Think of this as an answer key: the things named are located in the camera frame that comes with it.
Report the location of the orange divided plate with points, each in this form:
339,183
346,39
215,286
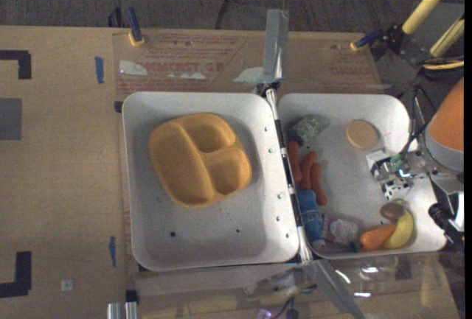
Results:
184,163

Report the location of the white plastic tray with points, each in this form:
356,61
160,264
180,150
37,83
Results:
350,181
206,236

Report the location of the tan round biscuit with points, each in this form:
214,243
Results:
362,134

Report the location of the black cylinder on white bracket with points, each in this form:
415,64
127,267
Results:
444,216

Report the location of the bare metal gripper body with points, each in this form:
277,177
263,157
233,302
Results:
414,164

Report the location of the orange carrot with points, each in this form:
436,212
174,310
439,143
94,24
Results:
376,237

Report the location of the pink and white packet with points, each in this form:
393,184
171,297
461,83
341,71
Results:
341,230

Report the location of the brown sausage links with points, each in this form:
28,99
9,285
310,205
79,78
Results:
316,177

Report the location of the brown cardboard board red print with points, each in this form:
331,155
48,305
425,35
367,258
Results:
228,56

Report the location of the yellow banana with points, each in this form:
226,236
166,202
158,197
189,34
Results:
403,231

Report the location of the blue bottle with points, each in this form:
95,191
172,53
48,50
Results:
309,214

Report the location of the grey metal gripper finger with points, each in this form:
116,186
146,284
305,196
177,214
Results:
397,188
376,161

